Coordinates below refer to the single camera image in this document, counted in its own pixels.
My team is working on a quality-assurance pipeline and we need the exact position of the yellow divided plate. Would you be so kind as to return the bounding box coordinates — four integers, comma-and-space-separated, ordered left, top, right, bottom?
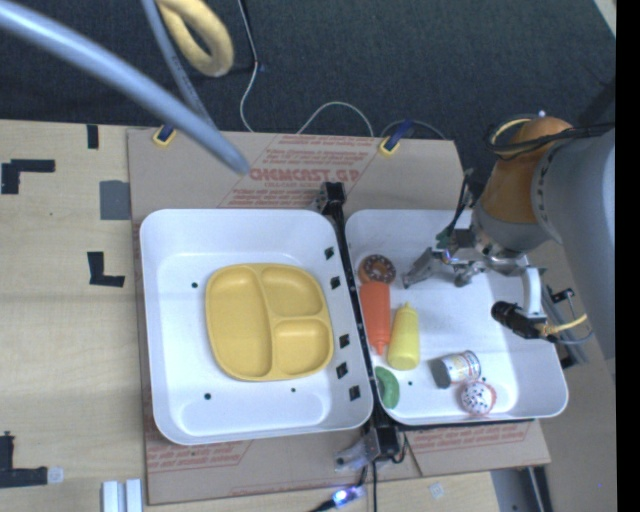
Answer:
203, 262, 336, 384

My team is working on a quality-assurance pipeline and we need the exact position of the black cylinder on white bracket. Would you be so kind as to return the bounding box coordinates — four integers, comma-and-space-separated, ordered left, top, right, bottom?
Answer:
490, 265, 551, 342

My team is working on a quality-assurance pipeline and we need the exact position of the brown doughnut with sprinkles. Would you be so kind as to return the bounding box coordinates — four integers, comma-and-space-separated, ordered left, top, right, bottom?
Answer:
357, 253, 398, 287

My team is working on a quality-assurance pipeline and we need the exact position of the orange squeeze bottle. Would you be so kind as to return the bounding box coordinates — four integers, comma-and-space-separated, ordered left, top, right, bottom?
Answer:
358, 281, 393, 358

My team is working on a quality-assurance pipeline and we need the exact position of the black block with thin wires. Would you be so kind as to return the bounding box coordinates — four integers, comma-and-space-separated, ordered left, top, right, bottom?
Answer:
372, 424, 402, 460
318, 181, 348, 217

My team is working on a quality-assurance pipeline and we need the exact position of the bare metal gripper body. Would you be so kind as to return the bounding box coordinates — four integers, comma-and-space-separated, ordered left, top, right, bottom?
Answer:
432, 225, 529, 275

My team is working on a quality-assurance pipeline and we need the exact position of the white printed can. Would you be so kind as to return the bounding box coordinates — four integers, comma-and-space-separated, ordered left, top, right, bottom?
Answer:
430, 349, 483, 391

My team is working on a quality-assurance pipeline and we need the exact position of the yellow squeeze bottle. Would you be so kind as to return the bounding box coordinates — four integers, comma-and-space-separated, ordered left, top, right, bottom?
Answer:
385, 301, 422, 372

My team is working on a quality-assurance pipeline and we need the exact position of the brown cardboard board red print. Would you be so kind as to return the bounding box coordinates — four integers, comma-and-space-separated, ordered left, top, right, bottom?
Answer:
125, 127, 552, 506

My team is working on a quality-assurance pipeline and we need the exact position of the white plastic tray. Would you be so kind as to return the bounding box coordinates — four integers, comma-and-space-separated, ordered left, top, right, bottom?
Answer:
138, 207, 376, 447
344, 208, 570, 428

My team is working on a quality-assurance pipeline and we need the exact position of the green curved toy vegetable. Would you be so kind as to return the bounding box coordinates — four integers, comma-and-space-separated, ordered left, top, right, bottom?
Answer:
373, 365, 402, 411

